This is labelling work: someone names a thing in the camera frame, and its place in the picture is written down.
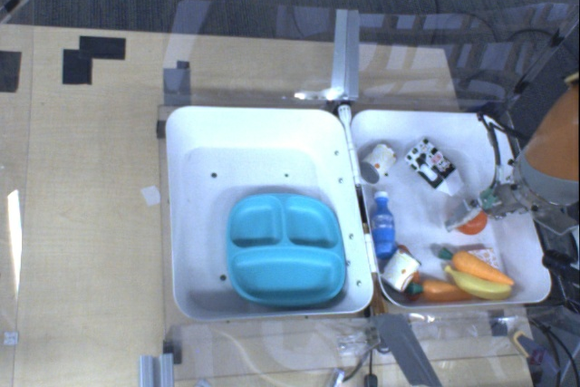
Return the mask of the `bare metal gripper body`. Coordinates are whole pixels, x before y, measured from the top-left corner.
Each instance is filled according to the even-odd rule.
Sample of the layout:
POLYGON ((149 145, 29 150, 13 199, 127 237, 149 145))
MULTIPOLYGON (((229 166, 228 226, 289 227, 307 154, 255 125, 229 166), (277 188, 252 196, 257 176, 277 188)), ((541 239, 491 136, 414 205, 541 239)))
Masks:
POLYGON ((478 202, 482 210, 492 218, 538 211, 538 205, 526 197, 518 184, 494 184, 479 193, 478 202))

